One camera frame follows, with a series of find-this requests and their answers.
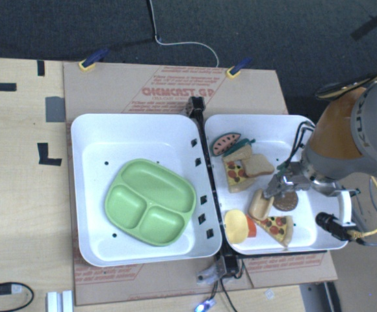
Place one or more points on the thin black rod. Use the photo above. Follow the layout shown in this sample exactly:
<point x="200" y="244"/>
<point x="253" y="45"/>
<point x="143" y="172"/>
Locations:
<point x="212" y="180"/>

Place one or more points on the white plastic tray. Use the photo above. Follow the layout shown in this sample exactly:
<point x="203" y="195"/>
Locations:
<point x="94" y="206"/>
<point x="305" y="226"/>

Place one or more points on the brown cardboard board, red print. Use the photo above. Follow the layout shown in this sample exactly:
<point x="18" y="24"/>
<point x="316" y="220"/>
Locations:
<point x="117" y="86"/>

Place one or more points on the brown round biscuit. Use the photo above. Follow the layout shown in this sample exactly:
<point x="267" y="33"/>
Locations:
<point x="287" y="203"/>

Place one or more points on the tan bread slice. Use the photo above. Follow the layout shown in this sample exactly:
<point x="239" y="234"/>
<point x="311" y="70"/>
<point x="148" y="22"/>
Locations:
<point x="257" y="165"/>
<point x="237" y="154"/>

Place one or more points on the pizza slice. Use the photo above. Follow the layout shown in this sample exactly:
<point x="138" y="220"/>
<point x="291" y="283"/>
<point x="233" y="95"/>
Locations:
<point x="235" y="177"/>
<point x="278" y="227"/>

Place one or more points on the teal green toy piece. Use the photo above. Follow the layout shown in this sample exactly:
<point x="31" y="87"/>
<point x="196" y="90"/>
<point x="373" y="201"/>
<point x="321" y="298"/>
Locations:
<point x="240" y="144"/>

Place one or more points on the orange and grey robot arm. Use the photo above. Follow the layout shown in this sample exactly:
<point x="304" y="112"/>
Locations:
<point x="338" y="132"/>

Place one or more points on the black cylinder on white bracket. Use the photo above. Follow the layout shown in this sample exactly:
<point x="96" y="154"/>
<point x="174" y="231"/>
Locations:
<point x="333" y="224"/>

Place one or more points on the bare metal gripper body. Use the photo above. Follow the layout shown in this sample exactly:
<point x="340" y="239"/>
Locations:
<point x="300" y="177"/>

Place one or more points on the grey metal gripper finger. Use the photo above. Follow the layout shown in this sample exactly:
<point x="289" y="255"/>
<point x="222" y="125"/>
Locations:
<point x="271" y="188"/>
<point x="285" y="193"/>

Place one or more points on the yellow round crisp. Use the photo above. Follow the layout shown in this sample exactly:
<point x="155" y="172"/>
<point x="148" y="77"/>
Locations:
<point x="235" y="226"/>

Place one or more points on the green divided plate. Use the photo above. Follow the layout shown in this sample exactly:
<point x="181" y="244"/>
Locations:
<point x="149" y="200"/>

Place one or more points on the red watermelon slice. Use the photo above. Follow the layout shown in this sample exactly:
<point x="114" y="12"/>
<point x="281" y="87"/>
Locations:
<point x="222" y="143"/>

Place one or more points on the tan hot dog bun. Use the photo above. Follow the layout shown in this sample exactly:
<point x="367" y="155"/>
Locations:
<point x="259" y="206"/>

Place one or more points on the orange toy piece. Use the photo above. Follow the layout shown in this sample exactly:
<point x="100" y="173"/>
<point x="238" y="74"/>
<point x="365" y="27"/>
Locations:
<point x="251" y="227"/>

